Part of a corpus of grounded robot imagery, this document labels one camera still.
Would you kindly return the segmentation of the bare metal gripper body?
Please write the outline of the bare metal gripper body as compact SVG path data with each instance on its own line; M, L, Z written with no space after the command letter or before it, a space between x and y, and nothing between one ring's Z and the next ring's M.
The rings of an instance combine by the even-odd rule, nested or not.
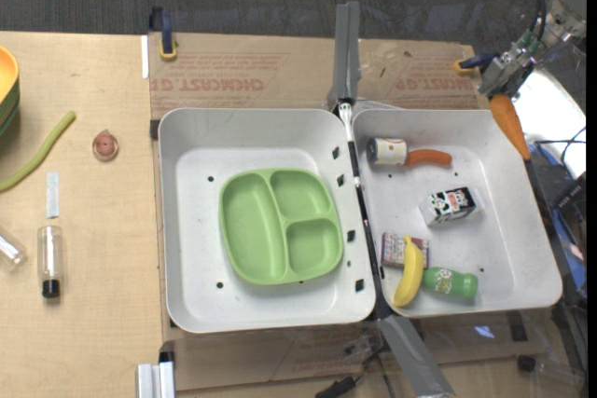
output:
M587 25L578 15L564 10L539 17L510 48L516 63L547 63L571 47L583 46Z

